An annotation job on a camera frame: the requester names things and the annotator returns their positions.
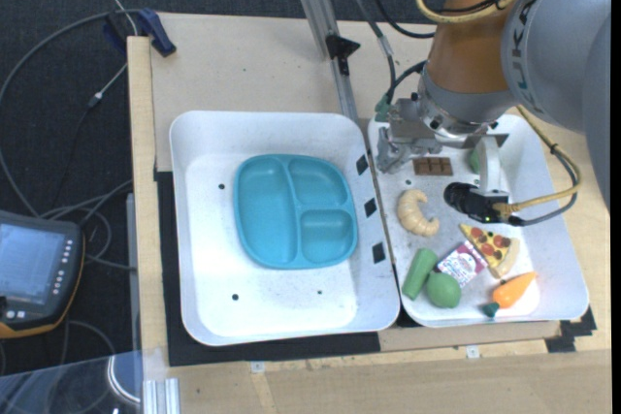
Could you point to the black cylinder on white bracket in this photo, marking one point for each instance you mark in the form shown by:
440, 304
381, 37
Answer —
473, 201

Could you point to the yellow pizza slice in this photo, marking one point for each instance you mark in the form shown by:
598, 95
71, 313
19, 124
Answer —
495, 249

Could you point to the green cucumber piece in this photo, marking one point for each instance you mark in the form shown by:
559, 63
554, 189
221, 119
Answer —
418, 274

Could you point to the green lime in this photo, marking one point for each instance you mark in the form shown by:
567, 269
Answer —
444, 291

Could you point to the pink and white packet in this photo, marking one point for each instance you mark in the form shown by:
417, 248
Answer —
461, 264

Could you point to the cream croissant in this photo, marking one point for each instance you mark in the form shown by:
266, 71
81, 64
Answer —
410, 213

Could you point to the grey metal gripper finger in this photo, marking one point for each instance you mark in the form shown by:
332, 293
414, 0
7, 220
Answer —
402, 156
384, 155

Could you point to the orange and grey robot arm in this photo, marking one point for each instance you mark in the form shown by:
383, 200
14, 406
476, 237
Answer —
543, 63

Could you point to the orange carrot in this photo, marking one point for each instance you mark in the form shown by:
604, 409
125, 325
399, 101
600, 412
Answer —
514, 291

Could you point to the pale flat board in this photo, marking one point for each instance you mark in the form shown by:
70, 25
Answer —
252, 73

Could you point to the brown chocolate bar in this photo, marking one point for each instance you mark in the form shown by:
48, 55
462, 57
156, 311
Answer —
432, 167

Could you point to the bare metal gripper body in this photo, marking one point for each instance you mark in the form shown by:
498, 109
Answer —
412, 121

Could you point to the blue divided plate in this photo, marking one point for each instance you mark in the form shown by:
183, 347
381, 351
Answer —
271, 213

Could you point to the white plastic tray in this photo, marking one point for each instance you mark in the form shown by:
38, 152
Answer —
548, 266
271, 305

